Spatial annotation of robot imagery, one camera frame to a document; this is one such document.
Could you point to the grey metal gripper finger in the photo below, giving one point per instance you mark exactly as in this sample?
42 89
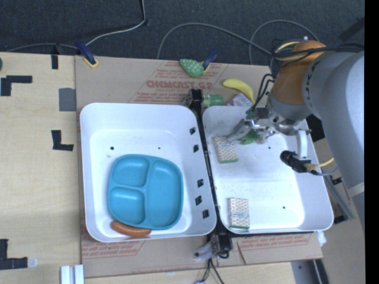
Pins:
238 131
265 135

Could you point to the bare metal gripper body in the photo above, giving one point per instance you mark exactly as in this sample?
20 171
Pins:
271 120

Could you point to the green toy vegetable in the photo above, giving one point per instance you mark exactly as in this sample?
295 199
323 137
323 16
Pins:
249 138

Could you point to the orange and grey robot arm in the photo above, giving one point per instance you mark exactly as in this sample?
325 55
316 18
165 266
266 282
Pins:
331 99

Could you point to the white patterned carton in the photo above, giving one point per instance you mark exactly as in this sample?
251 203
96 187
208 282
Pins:
226 151
238 213

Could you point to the white and pink carton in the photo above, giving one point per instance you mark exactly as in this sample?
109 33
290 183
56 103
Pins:
240 100

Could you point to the green bottle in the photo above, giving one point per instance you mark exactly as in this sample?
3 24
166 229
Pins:
213 100

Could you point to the thin black rod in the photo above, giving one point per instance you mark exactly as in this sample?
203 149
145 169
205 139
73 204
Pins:
207 158

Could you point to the yellow banana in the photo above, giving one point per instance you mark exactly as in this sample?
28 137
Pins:
241 87

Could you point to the white plastic tray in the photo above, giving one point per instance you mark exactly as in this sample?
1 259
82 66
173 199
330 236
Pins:
266 188
139 123

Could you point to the green grapes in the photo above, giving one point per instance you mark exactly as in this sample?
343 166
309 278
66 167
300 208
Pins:
192 67

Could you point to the blue divided plate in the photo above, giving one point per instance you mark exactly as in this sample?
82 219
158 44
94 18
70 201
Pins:
145 191

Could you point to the brown cardboard board, red print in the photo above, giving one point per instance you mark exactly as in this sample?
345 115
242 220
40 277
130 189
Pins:
118 78

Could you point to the orange sausage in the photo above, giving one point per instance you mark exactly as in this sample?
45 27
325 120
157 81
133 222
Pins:
130 231

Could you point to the black cylinder on white bracket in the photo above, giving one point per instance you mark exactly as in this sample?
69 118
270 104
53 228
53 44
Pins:
291 158

